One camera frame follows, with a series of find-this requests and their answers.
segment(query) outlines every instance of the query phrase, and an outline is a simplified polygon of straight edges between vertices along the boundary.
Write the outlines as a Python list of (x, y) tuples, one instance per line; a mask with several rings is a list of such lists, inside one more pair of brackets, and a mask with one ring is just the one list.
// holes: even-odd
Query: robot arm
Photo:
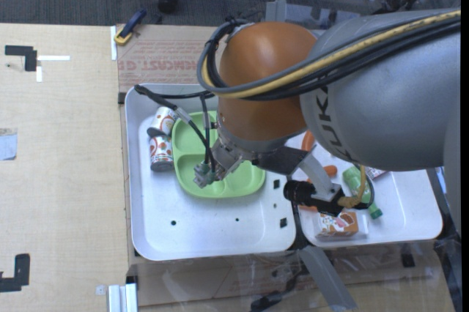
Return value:
[[(306, 129), (331, 154), (382, 170), (454, 159), (459, 138), (448, 124), (459, 123), (460, 10), (356, 18), (318, 39), (290, 23), (243, 24), (231, 27), (219, 70), (217, 41), (198, 71), (200, 84), (218, 95), (215, 179), (245, 160), (286, 175), (301, 168), (321, 210), (338, 214), (340, 186), (311, 153), (285, 146)], [(196, 180), (210, 183), (203, 174)]]

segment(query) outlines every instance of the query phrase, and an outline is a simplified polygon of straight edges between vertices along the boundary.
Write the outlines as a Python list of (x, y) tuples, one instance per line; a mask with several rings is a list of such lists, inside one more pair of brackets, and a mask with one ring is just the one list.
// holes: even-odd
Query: green bottle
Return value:
[[(353, 195), (358, 195), (358, 191), (360, 190), (360, 184), (361, 184), (361, 173), (360, 169), (356, 168), (355, 166), (352, 166), (351, 168), (348, 168), (346, 171), (342, 173), (342, 176), (344, 177), (345, 183), (347, 183), (347, 186), (349, 186), (350, 191), (352, 192)], [(363, 196), (361, 197), (361, 202), (368, 204), (369, 199), (372, 197), (372, 192), (369, 188), (368, 182), (365, 184), (365, 191), (363, 192)], [(383, 212), (381, 212), (381, 209), (379, 209), (376, 204), (372, 203), (368, 207), (368, 212), (372, 216), (373, 220), (378, 218), (379, 216), (383, 215)]]

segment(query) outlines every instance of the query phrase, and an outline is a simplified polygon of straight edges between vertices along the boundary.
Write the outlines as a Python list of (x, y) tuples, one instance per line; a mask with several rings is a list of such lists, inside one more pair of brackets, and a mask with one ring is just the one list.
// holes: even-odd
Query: white can with red dots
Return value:
[(171, 136), (174, 123), (178, 118), (175, 111), (166, 106), (160, 106), (153, 117), (152, 124), (147, 129), (147, 134), (150, 138), (159, 135)]
[(149, 140), (150, 168), (153, 171), (174, 169), (173, 146), (171, 136), (160, 135)]

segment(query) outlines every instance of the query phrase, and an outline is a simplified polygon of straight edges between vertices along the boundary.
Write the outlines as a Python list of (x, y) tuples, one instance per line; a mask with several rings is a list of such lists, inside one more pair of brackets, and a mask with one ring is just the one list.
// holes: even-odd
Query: green plate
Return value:
[[(202, 124), (203, 113), (191, 114), (192, 120), (200, 131), (205, 134)], [(215, 111), (209, 111), (210, 121), (216, 118)], [(174, 123), (172, 130), (174, 170), (177, 179), (188, 193), (202, 198), (232, 198), (255, 193), (265, 181), (265, 171), (245, 161), (224, 180), (217, 181), (200, 188), (194, 181), (194, 166), (205, 158), (204, 144), (193, 128), (180, 119)], [(210, 130), (210, 146), (215, 143), (218, 134)]]

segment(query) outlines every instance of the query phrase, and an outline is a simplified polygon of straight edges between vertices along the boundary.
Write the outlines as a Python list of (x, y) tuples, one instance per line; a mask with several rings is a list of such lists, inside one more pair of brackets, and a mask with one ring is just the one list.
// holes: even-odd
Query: office chair base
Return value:
[(158, 9), (161, 12), (170, 14), (171, 12), (176, 10), (178, 2), (179, 0), (158, 0)]

